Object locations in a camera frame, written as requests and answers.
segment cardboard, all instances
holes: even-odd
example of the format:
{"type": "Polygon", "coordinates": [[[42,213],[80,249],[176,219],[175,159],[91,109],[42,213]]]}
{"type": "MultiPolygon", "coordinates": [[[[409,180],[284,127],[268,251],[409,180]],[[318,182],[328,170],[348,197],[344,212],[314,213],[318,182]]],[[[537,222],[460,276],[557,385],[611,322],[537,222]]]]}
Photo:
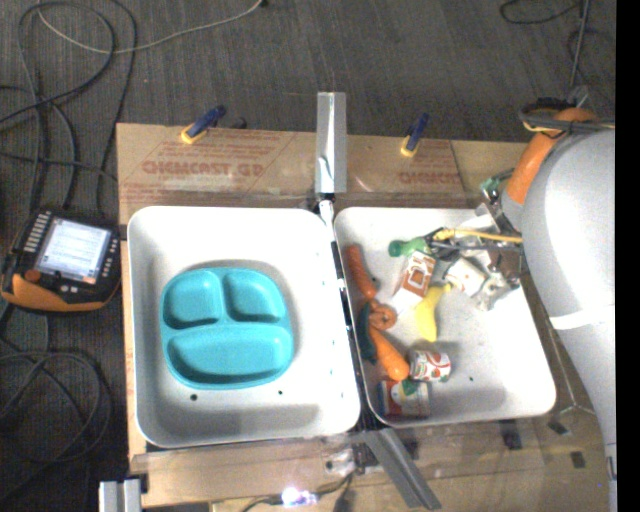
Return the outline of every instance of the cardboard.
{"type": "MultiPolygon", "coordinates": [[[[118,124],[120,224],[150,205],[304,206],[314,198],[316,135],[213,128],[194,144],[183,127],[118,124]]],[[[464,208],[462,181],[446,140],[400,153],[401,137],[349,135],[349,205],[464,208]]],[[[337,198],[339,208],[345,197],[337,198]]]]}

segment gray carpet floor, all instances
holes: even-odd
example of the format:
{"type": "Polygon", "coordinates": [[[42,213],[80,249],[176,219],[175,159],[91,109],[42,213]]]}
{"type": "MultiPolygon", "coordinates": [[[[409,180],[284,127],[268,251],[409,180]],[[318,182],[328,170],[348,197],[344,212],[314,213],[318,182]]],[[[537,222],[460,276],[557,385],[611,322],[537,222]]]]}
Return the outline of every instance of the gray carpet floor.
{"type": "MultiPolygon", "coordinates": [[[[540,97],[566,98],[572,85],[587,86],[586,107],[615,117],[615,0],[590,3],[573,83],[582,4],[572,0],[520,0],[503,10],[499,0],[270,0],[236,21],[137,51],[126,50],[236,16],[255,2],[79,0],[45,3],[41,13],[36,4],[0,3],[3,255],[30,211],[34,165],[27,159],[35,152],[93,166],[78,172],[72,204],[117,218],[116,187],[96,172],[117,174],[116,121],[182,126],[224,104],[222,126],[243,117],[252,129],[312,132],[317,92],[341,91],[352,134],[402,136],[424,111],[431,118],[426,137],[524,142],[531,133],[518,110],[540,97]],[[119,53],[104,53],[111,44],[119,53]],[[62,95],[105,65],[91,83],[62,95]],[[59,95],[55,103],[71,126],[75,153],[49,104],[40,109],[40,133],[35,109],[11,115],[36,98],[59,95]]],[[[70,168],[41,163],[38,171],[46,172],[40,204],[59,204],[70,168]]],[[[103,393],[96,394],[94,374],[84,367],[47,366],[72,400],[41,376],[20,400],[19,418],[0,423],[1,510],[97,510],[98,483],[126,476],[121,311],[118,294],[87,314],[47,319],[8,310],[2,318],[0,356],[45,348],[82,354],[95,362],[103,393]],[[55,457],[98,396],[98,413],[76,446],[77,452],[99,439],[88,455],[58,464],[31,460],[55,457]]],[[[1,411],[30,363],[0,363],[1,411]]]]}

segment white cable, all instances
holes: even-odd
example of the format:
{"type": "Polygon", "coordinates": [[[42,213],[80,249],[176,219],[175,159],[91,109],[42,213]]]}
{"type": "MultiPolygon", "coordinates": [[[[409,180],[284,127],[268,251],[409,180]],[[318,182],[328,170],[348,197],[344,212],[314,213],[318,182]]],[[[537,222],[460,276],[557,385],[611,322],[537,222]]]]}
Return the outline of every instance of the white cable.
{"type": "MultiPolygon", "coordinates": [[[[165,43],[167,41],[169,41],[170,39],[174,39],[176,37],[180,37],[186,34],[190,34],[192,32],[198,32],[200,30],[206,30],[209,28],[213,28],[213,27],[218,27],[220,25],[224,25],[225,23],[230,23],[232,21],[236,21],[239,20],[240,18],[243,18],[245,16],[247,16],[248,14],[251,14],[253,11],[255,11],[258,7],[260,7],[260,4],[262,3],[263,0],[258,0],[255,4],[253,4],[253,6],[251,6],[249,9],[247,9],[246,11],[237,14],[236,16],[232,16],[230,18],[226,18],[224,20],[221,21],[214,21],[213,23],[209,23],[207,25],[201,25],[199,27],[194,27],[194,28],[190,28],[187,30],[182,30],[180,32],[176,32],[174,34],[171,34],[167,37],[164,37],[162,39],[159,39],[157,41],[154,41],[152,43],[148,43],[148,44],[144,44],[141,46],[136,46],[134,48],[125,48],[123,50],[116,50],[115,52],[113,52],[114,54],[121,54],[121,53],[130,53],[130,52],[136,52],[139,50],[146,50],[148,48],[151,48],[153,46],[157,46],[159,44],[165,43]]],[[[79,41],[76,41],[75,39],[69,37],[68,35],[64,34],[63,32],[59,31],[56,27],[54,27],[53,25],[51,25],[51,23],[49,23],[46,18],[42,15],[42,10],[38,10],[38,16],[40,16],[40,20],[42,21],[42,23],[44,23],[47,28],[49,28],[51,31],[53,31],[55,34],[57,34],[58,36],[60,36],[61,38],[65,39],[66,41],[69,41],[70,43],[75,44],[76,46],[79,46],[80,48],[83,48],[85,50],[91,51],[91,52],[96,52],[96,53],[110,53],[108,50],[101,50],[99,48],[93,48],[92,46],[87,46],[85,44],[80,43],[79,41]]]]}

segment blue and yellow clamp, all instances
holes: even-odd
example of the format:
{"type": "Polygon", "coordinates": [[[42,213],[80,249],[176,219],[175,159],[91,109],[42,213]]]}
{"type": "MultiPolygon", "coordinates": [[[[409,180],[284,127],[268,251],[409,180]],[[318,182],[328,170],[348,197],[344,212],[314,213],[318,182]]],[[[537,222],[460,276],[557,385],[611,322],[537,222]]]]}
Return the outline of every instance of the blue and yellow clamp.
{"type": "Polygon", "coordinates": [[[216,126],[218,121],[227,113],[227,109],[223,105],[218,105],[216,108],[209,110],[205,115],[196,120],[195,123],[187,126],[180,136],[182,140],[187,144],[193,144],[198,139],[204,137],[207,133],[207,128],[216,126]]]}
{"type": "Polygon", "coordinates": [[[422,132],[427,127],[427,123],[429,122],[429,114],[426,112],[423,113],[415,122],[409,126],[407,132],[405,133],[405,138],[402,141],[402,147],[400,148],[400,153],[404,156],[413,156],[418,151],[418,143],[420,142],[420,137],[422,137],[422,132]]]}

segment turquoise plate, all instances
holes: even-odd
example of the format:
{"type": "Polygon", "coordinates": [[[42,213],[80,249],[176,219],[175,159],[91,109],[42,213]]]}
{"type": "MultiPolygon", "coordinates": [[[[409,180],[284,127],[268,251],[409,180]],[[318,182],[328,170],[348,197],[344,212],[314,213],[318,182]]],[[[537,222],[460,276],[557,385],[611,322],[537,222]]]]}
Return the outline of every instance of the turquoise plate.
{"type": "Polygon", "coordinates": [[[276,283],[246,268],[203,268],[175,276],[160,298],[169,370],[197,389],[266,384],[293,359],[293,334],[276,283]]]}

